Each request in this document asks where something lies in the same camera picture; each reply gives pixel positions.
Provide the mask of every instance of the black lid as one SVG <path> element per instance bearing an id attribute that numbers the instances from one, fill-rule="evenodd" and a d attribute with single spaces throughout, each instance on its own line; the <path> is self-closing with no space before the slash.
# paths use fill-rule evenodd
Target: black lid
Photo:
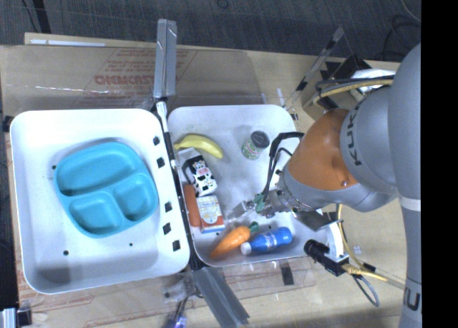
<path id="1" fill-rule="evenodd" d="M 262 130 L 256 130 L 251 133 L 251 140 L 257 148 L 266 148 L 271 143 L 269 137 Z"/>

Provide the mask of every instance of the white tray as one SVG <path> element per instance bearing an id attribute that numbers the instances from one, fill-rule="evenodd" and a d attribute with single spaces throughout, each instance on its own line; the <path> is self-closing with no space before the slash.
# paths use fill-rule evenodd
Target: white tray
<path id="1" fill-rule="evenodd" d="M 222 159 L 201 151 L 218 183 L 214 194 L 218 197 L 223 213 L 224 208 L 233 208 L 241 201 L 253 200 L 255 195 L 263 190 L 267 181 L 270 147 L 264 150 L 256 160 L 247 159 L 241 152 L 242 144 L 250 134 L 255 130 L 262 130 L 267 133 L 272 142 L 279 133 L 296 131 L 291 116 L 277 105 L 180 107 L 170 113 L 167 123 L 174 143 L 182 140 L 186 134 L 194 133 L 209 137 L 223 149 Z M 298 143 L 298 138 L 290 138 L 282 141 L 279 147 L 293 152 Z M 283 169 L 288 160 L 289 155 L 282 152 L 277 169 Z M 183 175 L 181 178 L 183 182 L 186 182 Z M 278 176 L 273 177 L 271 186 L 275 185 L 277 179 Z M 200 259 L 210 266 L 287 259 L 305 256 L 303 247 L 310 238 L 326 242 L 326 230 L 312 231 L 297 221 L 291 212 L 277 213 L 274 217 L 267 219 L 253 211 L 233 223 L 226 223 L 226 232 L 240 224 L 248 226 L 252 221 L 259 223 L 261 232 L 279 226 L 289 227 L 293 234 L 293 242 L 269 254 L 245 256 L 237 249 L 230 252 L 224 259 L 213 260 L 209 254 L 225 232 L 201 233 L 198 227 L 191 226 L 193 243 Z"/>
<path id="2" fill-rule="evenodd" d="M 30 287 L 56 294 L 171 275 L 185 268 L 189 245 L 162 128 L 152 113 L 141 109 L 23 112 L 14 118 L 10 132 L 22 261 Z M 108 140 L 129 145 L 144 160 L 160 204 L 132 228 L 91 238 L 77 230 L 65 213 L 54 189 L 52 167 L 74 151 Z"/>

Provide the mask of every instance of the toy banana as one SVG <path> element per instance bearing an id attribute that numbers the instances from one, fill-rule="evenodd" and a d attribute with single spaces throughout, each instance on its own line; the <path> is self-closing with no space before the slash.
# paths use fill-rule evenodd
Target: toy banana
<path id="1" fill-rule="evenodd" d="M 186 135 L 180 142 L 175 143 L 173 147 L 176 150 L 180 148 L 195 148 L 204 150 L 218 159 L 223 158 L 221 147 L 215 141 L 202 135 Z"/>

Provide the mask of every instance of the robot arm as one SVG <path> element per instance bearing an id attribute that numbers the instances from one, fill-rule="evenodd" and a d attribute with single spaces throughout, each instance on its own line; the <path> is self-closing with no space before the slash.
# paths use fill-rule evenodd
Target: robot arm
<path id="1" fill-rule="evenodd" d="M 422 326 L 420 65 L 419 44 L 391 86 L 319 118 L 269 192 L 277 209 L 295 211 L 342 203 L 368 212 L 399 197 L 407 245 L 401 328 Z"/>

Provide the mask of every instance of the can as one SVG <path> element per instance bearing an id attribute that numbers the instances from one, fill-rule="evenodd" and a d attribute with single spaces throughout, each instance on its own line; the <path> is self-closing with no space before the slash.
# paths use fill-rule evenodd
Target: can
<path id="1" fill-rule="evenodd" d="M 250 160 L 259 158 L 259 155 L 270 145 L 271 141 L 267 134 L 261 130 L 251 133 L 250 137 L 243 143 L 242 154 Z"/>

